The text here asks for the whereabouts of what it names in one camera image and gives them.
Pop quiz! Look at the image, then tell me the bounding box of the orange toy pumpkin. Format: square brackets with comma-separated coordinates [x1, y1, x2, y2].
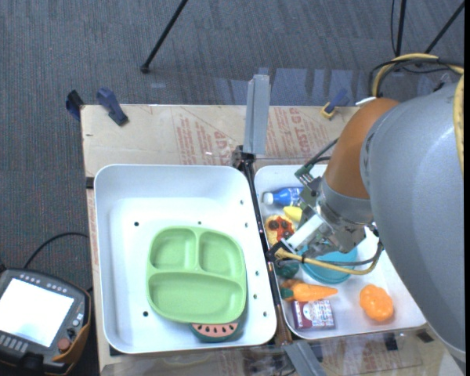
[359, 284, 395, 323]

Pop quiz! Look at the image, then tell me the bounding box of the black tripod leg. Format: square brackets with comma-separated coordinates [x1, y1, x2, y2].
[139, 0, 200, 74]

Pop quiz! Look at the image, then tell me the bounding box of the watermelon slice toy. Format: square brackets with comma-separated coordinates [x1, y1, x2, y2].
[189, 320, 240, 344]

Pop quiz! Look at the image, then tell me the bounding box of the red and white carton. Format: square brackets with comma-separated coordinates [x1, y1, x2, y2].
[290, 299, 336, 331]

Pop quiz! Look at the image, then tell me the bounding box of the orange carrot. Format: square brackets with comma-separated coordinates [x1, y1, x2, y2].
[279, 279, 339, 303]

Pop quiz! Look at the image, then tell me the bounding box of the green toy broccoli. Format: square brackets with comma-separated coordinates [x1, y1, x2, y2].
[275, 259, 301, 279]

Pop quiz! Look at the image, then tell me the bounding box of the brown cardboard board red print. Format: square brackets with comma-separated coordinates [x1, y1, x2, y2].
[80, 103, 465, 376]

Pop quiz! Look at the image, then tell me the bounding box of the green divided plate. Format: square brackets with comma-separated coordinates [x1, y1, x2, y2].
[146, 226, 248, 325]

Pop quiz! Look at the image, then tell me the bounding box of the black tripod stand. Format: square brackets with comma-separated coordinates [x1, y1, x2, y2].
[391, 0, 465, 59]

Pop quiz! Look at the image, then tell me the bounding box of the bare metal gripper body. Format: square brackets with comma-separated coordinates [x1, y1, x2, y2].
[305, 201, 367, 259]

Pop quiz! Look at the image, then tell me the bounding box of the white plastic tray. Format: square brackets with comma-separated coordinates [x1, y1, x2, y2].
[253, 164, 428, 341]
[93, 164, 278, 355]

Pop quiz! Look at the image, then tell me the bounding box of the toy pizza slice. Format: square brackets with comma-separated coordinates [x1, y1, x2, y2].
[264, 214, 296, 247]

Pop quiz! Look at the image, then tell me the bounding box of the blue bowl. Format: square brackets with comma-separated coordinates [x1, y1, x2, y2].
[298, 244, 359, 285]

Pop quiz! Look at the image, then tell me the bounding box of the blue bottle white cap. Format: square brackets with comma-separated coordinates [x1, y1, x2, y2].
[262, 186, 305, 207]

